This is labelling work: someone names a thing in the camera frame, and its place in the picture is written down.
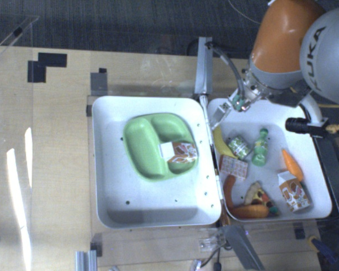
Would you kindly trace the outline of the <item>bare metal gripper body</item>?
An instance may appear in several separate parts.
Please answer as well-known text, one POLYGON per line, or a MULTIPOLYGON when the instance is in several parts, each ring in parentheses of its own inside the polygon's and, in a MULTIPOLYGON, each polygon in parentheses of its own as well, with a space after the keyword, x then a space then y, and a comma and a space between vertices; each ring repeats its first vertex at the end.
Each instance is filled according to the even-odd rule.
POLYGON ((270 86, 271 73, 249 68, 245 70, 245 76, 241 77, 236 68, 232 71, 237 90, 229 97, 229 102, 235 111, 245 112, 253 103, 269 98, 273 94, 273 88, 270 86))

